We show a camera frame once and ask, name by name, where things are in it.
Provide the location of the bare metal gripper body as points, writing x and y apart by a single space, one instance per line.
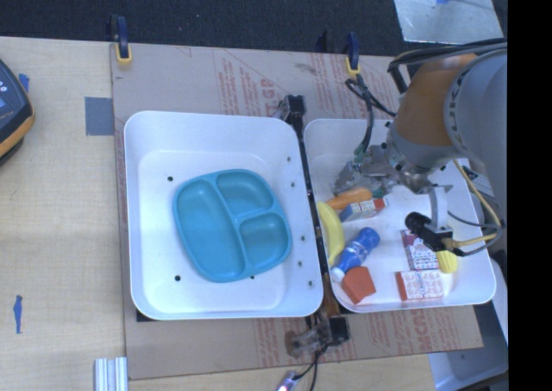
379 167

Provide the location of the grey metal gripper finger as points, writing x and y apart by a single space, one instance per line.
346 178

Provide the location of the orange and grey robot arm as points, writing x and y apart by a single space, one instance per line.
431 104

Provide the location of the orange carrot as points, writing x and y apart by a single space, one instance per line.
351 197

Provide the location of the orange blue white small carton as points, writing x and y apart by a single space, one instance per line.
362 209

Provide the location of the thin black rod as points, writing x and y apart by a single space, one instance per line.
308 182

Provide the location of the yellow banana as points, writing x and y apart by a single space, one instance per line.
334 229

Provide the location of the blue and white bottle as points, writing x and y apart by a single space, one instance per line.
358 249

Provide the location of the white plastic tray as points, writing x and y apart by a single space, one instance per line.
151 216
388 247

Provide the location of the pink and white carton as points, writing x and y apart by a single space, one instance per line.
419 255

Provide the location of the orange house-shaped block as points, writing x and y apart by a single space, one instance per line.
358 285

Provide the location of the yellow corn cob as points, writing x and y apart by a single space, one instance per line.
447 262

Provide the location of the orange and white carton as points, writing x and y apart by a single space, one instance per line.
420 285

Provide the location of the blue divided plate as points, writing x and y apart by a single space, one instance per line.
215 225

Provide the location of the brown cardboard board red print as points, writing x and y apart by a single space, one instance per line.
207 74

